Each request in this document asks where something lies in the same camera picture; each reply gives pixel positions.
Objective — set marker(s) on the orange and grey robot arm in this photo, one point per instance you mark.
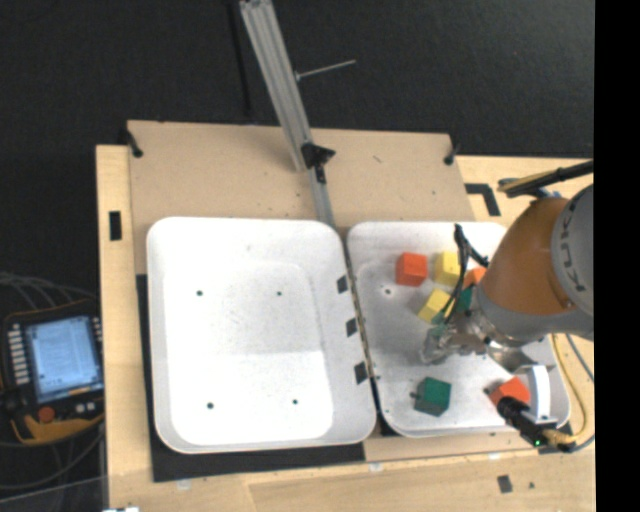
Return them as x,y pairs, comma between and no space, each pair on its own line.
530,270

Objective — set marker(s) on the orange cube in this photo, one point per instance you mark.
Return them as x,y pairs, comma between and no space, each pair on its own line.
411,269
512,389
474,276

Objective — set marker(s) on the brown cardboard board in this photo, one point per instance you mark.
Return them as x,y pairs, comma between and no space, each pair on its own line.
225,170

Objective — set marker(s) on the black cylinder on white bracket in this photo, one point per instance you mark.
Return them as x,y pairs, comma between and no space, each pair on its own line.
532,400

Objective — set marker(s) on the white plastic tray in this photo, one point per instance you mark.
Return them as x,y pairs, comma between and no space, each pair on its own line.
400,345
250,325

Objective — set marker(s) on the green cube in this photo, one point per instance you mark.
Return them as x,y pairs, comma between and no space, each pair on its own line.
433,396
465,300

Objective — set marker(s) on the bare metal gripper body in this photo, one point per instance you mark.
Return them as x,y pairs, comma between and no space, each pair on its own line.
472,336

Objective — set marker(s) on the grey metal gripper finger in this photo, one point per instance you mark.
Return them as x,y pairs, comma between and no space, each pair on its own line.
446,354
430,350

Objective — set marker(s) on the yellow cube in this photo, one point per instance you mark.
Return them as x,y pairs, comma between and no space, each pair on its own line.
446,267
435,305

